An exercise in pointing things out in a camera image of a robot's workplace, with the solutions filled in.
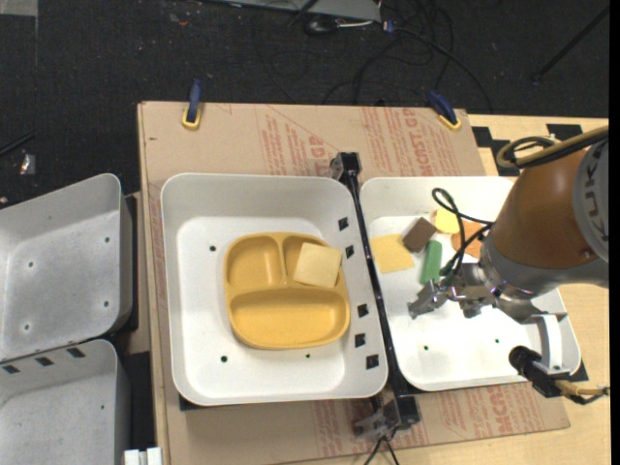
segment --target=green marker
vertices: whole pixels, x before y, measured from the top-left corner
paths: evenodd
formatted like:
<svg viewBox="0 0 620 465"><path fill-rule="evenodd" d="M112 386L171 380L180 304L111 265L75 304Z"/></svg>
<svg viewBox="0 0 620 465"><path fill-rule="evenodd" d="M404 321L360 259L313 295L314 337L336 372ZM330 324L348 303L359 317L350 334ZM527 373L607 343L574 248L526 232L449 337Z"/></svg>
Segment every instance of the green marker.
<svg viewBox="0 0 620 465"><path fill-rule="evenodd" d="M439 282L439 270L442 266L442 243L433 240L428 241L425 251L422 274L419 277L419 283L422 285L431 279Z"/></svg>

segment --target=black carpet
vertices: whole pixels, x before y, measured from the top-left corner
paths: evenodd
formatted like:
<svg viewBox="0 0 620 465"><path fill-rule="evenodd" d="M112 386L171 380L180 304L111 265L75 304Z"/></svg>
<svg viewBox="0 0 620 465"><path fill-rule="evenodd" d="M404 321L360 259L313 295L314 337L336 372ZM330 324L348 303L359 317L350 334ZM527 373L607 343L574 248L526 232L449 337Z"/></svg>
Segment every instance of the black carpet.
<svg viewBox="0 0 620 465"><path fill-rule="evenodd" d="M136 104L425 105L609 117L609 17L531 77L609 0L384 0L381 25L309 36L296 14L191 0L39 0L0 15L0 208L113 172L140 188ZM26 154L35 173L22 175Z"/></svg>

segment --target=clamp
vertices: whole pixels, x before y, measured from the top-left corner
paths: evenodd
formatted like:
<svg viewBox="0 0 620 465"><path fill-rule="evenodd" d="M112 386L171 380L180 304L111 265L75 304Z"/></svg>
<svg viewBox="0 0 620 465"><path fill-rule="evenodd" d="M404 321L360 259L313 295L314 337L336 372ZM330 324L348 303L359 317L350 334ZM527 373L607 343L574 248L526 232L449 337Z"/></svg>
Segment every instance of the clamp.
<svg viewBox="0 0 620 465"><path fill-rule="evenodd" d="M183 126L187 129L197 130L201 123L201 111L199 104L202 94L202 79L194 78L192 82L192 88L190 89L190 103L189 106L183 110Z"/></svg>
<svg viewBox="0 0 620 465"><path fill-rule="evenodd" d="M437 91L431 89L426 95L426 100L433 107L437 113L439 113L439 120L446 125L449 129L456 131L461 127L461 120L456 117L454 108L450 105L450 102L437 93Z"/></svg>

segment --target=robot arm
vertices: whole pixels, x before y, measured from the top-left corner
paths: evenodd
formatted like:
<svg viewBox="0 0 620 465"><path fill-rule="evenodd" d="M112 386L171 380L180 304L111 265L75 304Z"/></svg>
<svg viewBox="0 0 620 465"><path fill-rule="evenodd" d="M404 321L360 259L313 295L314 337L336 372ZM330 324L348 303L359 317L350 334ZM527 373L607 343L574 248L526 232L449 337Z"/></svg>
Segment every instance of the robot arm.
<svg viewBox="0 0 620 465"><path fill-rule="evenodd" d="M558 286L608 287L608 129L553 143L515 160L508 145L498 163L522 168L483 240L480 261L427 284L412 317L458 301L466 317L492 304L519 322L540 313L531 300Z"/></svg>

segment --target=cardboard sheet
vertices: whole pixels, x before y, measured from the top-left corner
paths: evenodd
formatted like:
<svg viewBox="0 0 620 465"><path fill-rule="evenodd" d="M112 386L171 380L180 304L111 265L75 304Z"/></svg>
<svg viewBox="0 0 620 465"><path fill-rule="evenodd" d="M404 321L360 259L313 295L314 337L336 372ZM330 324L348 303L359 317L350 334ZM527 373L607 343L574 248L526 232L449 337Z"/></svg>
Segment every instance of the cardboard sheet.
<svg viewBox="0 0 620 465"><path fill-rule="evenodd" d="M374 176L485 174L466 112L452 132L428 108L209 104L201 126L181 125L182 103L139 105L142 191L147 209L149 291L158 440L169 465L266 465L367 453L353 433L366 401L256 404L183 410L171 376L160 192L180 172L326 175L339 151L355 151ZM528 384L425 393L422 422L399 432L396 449L569 426L559 399Z"/></svg>

